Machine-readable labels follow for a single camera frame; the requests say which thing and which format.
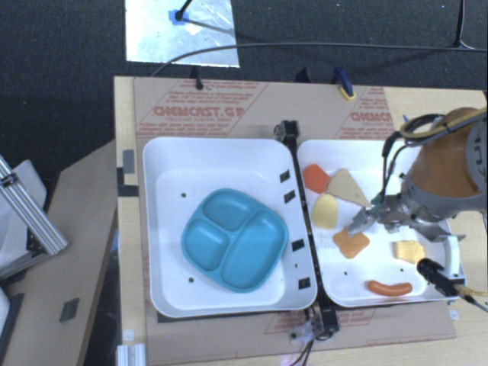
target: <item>blue plate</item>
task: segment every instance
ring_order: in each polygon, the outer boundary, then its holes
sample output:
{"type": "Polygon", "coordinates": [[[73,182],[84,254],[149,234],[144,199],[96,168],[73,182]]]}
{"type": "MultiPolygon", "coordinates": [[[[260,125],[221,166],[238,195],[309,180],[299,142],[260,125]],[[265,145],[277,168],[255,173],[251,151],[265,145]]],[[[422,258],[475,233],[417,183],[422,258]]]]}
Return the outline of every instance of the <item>blue plate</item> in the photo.
{"type": "Polygon", "coordinates": [[[200,272],[233,291],[260,287],[278,263],[287,227],[273,211],[242,192],[210,194],[188,221],[181,247],[200,272]]]}

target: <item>black fabric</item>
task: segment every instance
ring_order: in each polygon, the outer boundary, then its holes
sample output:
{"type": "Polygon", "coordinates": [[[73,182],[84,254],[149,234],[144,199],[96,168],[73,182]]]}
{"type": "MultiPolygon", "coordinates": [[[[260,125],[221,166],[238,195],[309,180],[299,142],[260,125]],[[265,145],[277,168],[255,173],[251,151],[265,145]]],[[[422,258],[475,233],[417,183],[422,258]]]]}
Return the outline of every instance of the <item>black fabric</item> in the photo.
{"type": "MultiPolygon", "coordinates": [[[[467,0],[463,40],[486,49],[488,0],[467,0]]],[[[238,43],[329,41],[449,47],[460,0],[231,0],[238,43]]],[[[239,69],[203,79],[486,90],[486,54],[343,48],[240,50],[239,69]]],[[[45,178],[114,138],[113,77],[150,75],[125,60],[124,0],[0,0],[0,154],[45,178]]],[[[188,77],[172,66],[166,77],[188,77]]]]}

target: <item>sausage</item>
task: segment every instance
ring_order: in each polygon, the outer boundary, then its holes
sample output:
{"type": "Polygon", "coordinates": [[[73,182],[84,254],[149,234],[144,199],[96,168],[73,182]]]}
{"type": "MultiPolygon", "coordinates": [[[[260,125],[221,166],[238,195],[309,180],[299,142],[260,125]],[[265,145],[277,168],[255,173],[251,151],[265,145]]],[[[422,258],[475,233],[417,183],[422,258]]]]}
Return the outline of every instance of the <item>sausage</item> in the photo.
{"type": "Polygon", "coordinates": [[[405,294],[408,294],[413,289],[412,285],[408,282],[402,284],[388,285],[382,284],[378,281],[369,281],[367,287],[369,291],[387,297],[403,296],[405,294]]]}

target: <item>orange toy food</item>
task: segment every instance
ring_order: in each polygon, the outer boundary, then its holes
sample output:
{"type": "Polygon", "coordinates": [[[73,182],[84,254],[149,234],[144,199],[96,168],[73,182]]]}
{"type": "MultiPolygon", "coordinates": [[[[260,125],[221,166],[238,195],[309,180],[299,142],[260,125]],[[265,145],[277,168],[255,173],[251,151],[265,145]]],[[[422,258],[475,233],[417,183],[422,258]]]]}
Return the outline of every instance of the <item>orange toy food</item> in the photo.
{"type": "Polygon", "coordinates": [[[330,181],[330,176],[321,169],[317,164],[312,164],[302,171],[303,183],[306,188],[322,194],[330,181]]]}
{"type": "Polygon", "coordinates": [[[378,281],[369,281],[367,287],[369,291],[387,297],[404,296],[413,289],[412,285],[408,282],[402,284],[388,285],[382,284],[378,281]]]}
{"type": "Polygon", "coordinates": [[[369,245],[369,238],[363,233],[349,237],[347,228],[344,228],[334,235],[334,243],[346,258],[352,259],[369,245]]]}

